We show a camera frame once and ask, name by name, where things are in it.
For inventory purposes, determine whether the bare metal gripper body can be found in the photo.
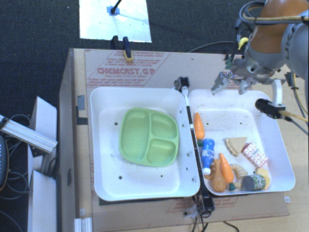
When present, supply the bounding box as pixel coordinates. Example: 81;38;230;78
228;57;276;85

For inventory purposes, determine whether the brown cardboard board, red print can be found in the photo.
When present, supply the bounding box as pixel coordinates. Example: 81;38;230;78
84;48;290;228

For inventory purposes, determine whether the white plastic tray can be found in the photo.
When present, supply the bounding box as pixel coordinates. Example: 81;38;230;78
187;88;296;197
90;86;201;202

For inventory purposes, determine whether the thin black and white rod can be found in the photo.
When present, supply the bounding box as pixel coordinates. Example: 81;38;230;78
181;86;211;203

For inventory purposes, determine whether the orange carrot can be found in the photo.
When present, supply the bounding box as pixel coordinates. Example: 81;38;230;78
219;153;236;191
194;112;206;147

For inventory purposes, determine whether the red and white carton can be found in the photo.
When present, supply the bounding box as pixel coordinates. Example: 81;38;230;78
241;142;269;169

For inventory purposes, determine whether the blue and white bottle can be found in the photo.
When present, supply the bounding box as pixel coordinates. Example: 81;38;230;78
200;138;216;175

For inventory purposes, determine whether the tan croissant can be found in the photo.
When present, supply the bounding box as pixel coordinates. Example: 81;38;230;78
229;163;249;191

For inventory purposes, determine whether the yellow corn cob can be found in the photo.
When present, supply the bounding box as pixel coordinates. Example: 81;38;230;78
255;167;271;189

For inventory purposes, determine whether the green divided plate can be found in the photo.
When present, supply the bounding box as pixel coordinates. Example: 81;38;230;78
118;107;180;168

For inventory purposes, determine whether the grey can with green label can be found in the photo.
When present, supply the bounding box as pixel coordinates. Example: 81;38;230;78
241;174;267;191

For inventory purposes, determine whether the orange plastic jug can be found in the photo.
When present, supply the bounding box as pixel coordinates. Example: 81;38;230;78
204;158;228;193

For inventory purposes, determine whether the black cylinder on white bracket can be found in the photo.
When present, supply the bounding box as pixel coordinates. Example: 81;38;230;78
255;78;287;119

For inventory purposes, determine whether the black block with thin wires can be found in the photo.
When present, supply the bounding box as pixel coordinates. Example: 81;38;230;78
174;76;191;91
193;194;215;218

